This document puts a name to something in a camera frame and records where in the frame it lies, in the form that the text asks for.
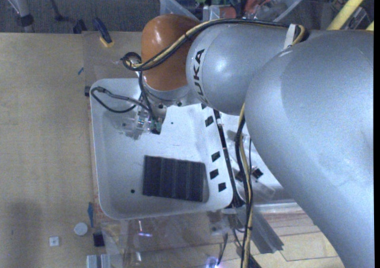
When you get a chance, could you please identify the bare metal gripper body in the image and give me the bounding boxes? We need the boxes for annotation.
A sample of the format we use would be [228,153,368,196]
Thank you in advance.
[135,99,185,135]

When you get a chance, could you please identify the white plastic tray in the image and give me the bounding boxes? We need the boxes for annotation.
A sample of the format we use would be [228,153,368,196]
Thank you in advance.
[89,77,234,221]
[218,111,286,204]

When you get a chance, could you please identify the black ribbed rectangular pad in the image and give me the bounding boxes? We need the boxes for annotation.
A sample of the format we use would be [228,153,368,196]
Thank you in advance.
[142,155,207,203]

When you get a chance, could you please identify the small white round cap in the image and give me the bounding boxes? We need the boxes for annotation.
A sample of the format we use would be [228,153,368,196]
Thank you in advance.
[73,222,89,237]

